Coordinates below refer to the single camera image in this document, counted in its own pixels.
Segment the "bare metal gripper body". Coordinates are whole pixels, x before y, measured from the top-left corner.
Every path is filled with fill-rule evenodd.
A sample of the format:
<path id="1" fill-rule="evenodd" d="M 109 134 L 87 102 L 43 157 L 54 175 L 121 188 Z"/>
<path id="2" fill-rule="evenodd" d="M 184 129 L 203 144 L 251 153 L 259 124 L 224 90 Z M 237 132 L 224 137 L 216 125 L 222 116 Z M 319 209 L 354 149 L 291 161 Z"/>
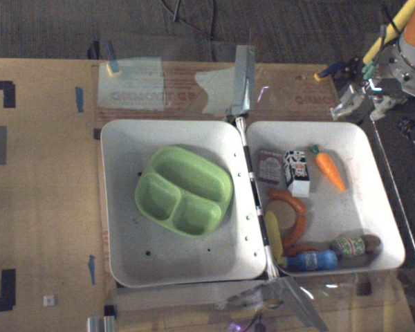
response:
<path id="1" fill-rule="evenodd" d="M 365 79 L 395 79 L 404 93 L 415 97 L 415 46 L 393 43 L 365 63 Z"/>

